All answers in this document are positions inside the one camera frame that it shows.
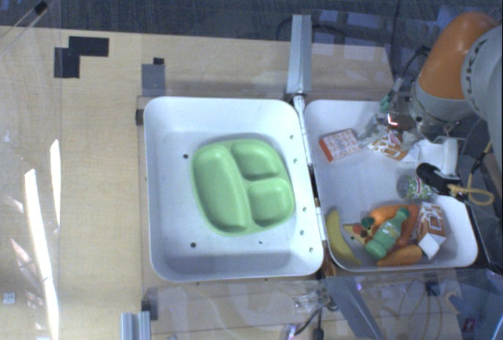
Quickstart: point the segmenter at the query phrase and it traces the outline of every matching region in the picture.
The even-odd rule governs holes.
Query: wooden table
[[[41,48],[46,34],[45,29],[33,32]],[[81,57],[80,78],[62,82],[60,338],[112,340],[119,338],[120,313],[138,312],[143,296],[141,244],[146,233],[141,229],[135,124],[141,65],[151,64],[154,57],[164,59],[169,94],[280,97],[286,83],[289,43],[62,31],[63,46],[69,36],[109,38],[109,54]],[[43,61],[49,68],[53,62],[50,55]],[[379,100],[392,86],[382,48],[315,44],[312,69],[315,93],[308,100]],[[15,260],[0,261],[15,276]],[[243,280],[240,285],[248,284]],[[270,300],[274,294],[266,296]],[[225,314],[226,308],[232,308],[232,297],[223,294],[213,303],[231,329],[210,330],[202,323],[198,327],[204,319],[195,308],[195,315],[187,318],[190,331],[178,333],[178,340],[279,339],[283,322],[246,327],[242,316],[229,310]],[[267,304],[263,294],[248,302],[252,309]],[[2,305],[0,327],[6,329],[0,332],[6,332],[4,338],[34,338],[30,320],[26,327],[26,308],[17,304],[10,309]],[[292,319],[300,322],[305,314]],[[325,319],[325,339],[353,338],[339,313],[325,314]],[[397,325],[393,316],[389,320]],[[442,333],[459,333],[455,319],[444,321]],[[384,318],[380,322],[387,324]],[[405,320],[400,330],[407,331]],[[310,333],[298,338],[310,338]]]

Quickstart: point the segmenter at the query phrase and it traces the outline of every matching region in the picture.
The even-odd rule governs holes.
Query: carrot
[[[381,267],[413,265],[414,263],[418,263],[422,257],[423,251],[419,246],[407,245],[390,252],[380,261],[377,261],[377,265]]]
[[[407,205],[388,205],[377,207],[369,213],[370,218],[362,219],[362,225],[367,228],[370,225],[379,227],[386,220],[393,218],[400,207],[407,207]]]
[[[402,223],[402,234],[396,240],[399,247],[405,247],[409,244],[410,234],[412,234],[416,226],[417,215],[419,214],[419,207],[413,203],[407,206],[407,210],[409,211],[409,217]]]

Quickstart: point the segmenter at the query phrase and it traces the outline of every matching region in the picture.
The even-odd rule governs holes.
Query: toy food
[[[335,159],[342,159],[360,150],[358,139],[353,130],[341,130],[330,133],[322,137],[319,144],[329,162]]]
[[[372,238],[370,231],[360,223],[344,224],[343,228],[350,234],[352,239],[356,239],[361,245],[365,245]]]
[[[339,212],[337,209],[329,213],[325,223],[327,234],[329,235],[330,250],[336,259],[345,259],[360,265],[362,262],[354,256],[353,251],[349,248],[342,236],[342,232],[340,231]]]
[[[416,227],[417,216],[419,214],[419,207],[413,203],[407,206],[407,210],[409,211],[409,218],[407,218],[407,220],[403,222],[402,234],[396,241],[396,244],[399,247],[405,247],[409,245],[409,238],[414,231],[414,228]]]
[[[440,206],[423,202],[417,222],[417,245],[431,259],[446,240],[446,223]]]
[[[365,250],[374,259],[382,259],[395,245],[402,234],[402,223],[409,217],[409,211],[400,207],[396,215],[379,226],[374,237],[365,245]]]
[[[417,245],[407,245],[393,250],[377,261],[378,266],[403,266],[418,263],[423,257],[423,251]]]
[[[377,207],[369,213],[367,218],[362,219],[362,225],[369,228],[371,225],[379,227],[386,220],[393,218],[400,207],[407,207],[407,205],[386,205]]]

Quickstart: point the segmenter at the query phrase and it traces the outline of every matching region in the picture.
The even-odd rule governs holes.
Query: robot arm
[[[501,171],[501,25],[463,13],[439,36],[412,88],[409,113],[430,141],[476,113],[487,121]]]

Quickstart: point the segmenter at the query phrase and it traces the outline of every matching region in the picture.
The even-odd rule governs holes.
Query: black clamp
[[[452,196],[450,185],[459,185],[461,183],[458,177],[447,177],[440,172],[440,169],[428,163],[422,163],[416,168],[417,176],[439,195]],[[457,194],[458,200],[465,199],[466,196]]]

